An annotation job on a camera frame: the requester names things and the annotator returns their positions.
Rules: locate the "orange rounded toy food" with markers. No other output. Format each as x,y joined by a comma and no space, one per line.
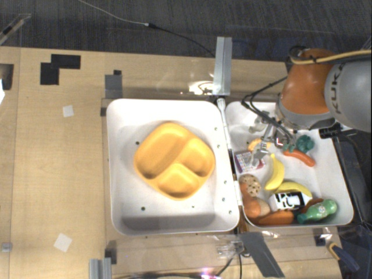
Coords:
251,207

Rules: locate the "green broccoli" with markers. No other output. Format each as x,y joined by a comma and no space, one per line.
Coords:
305,143

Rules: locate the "black and white carton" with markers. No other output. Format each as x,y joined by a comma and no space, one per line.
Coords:
287,200

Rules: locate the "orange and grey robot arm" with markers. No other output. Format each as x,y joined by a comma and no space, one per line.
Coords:
308,92

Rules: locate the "orange carrot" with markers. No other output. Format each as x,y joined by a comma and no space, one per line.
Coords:
302,156

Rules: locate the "orange pizza slice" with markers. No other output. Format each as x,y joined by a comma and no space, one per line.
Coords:
253,144

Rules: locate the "brown bread roll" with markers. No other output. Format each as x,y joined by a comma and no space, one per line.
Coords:
264,207

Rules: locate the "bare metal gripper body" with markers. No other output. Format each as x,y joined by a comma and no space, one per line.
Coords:
278,135

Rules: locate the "chocolate chip biscuit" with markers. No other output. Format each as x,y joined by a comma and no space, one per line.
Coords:
247,179
254,189

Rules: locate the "purple and white carton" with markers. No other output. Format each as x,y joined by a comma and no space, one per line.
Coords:
243,161

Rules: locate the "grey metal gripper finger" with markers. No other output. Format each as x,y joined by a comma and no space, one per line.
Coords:
256,159
264,149

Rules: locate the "green bottle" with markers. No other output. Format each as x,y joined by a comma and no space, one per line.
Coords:
318,211

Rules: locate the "yellow divided plate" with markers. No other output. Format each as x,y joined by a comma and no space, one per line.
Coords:
174,158

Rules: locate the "yellow banana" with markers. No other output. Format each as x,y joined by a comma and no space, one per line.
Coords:
277,173
293,187

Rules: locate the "white plastic tray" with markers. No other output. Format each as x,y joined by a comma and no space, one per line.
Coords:
325,179
125,167

